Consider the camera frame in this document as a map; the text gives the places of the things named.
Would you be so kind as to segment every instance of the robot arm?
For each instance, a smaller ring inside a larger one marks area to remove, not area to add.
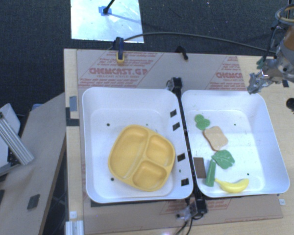
[[[294,83],[294,18],[287,19],[281,16],[281,12],[293,8],[294,4],[290,4],[276,12],[275,17],[278,21],[288,25],[289,29],[277,47],[274,59],[261,58],[257,63],[260,71],[257,74],[250,74],[247,88],[250,94],[258,93],[263,87],[272,83],[280,84],[285,81]]]

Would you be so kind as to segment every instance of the yellow divided plate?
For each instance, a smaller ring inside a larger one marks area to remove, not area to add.
[[[119,180],[145,191],[160,189],[168,179],[175,160],[169,140],[139,125],[129,125],[111,149],[108,166]]]

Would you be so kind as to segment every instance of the toy banana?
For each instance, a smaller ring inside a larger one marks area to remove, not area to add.
[[[220,181],[219,179],[215,179],[215,181],[220,185],[221,189],[230,193],[238,193],[245,190],[249,184],[249,179],[241,179],[236,183],[229,183],[225,181]]]

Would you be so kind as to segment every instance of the bread slice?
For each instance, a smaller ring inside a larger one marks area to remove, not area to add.
[[[228,139],[223,134],[219,126],[214,126],[203,131],[205,138],[209,141],[214,151],[219,151],[228,143]]]

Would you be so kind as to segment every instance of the black floor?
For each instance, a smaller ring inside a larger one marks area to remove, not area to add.
[[[144,33],[200,34],[260,48],[267,47],[274,14],[287,2],[139,0]],[[62,93],[64,48],[111,46],[111,42],[72,40],[70,9],[70,0],[0,0],[0,107],[11,103],[17,114],[26,115],[33,104],[45,103]],[[146,36],[144,44],[125,44],[125,50],[174,52],[178,45],[189,53],[264,54],[235,44],[168,35]],[[64,192],[60,186],[56,189],[45,234],[58,228],[63,231]]]

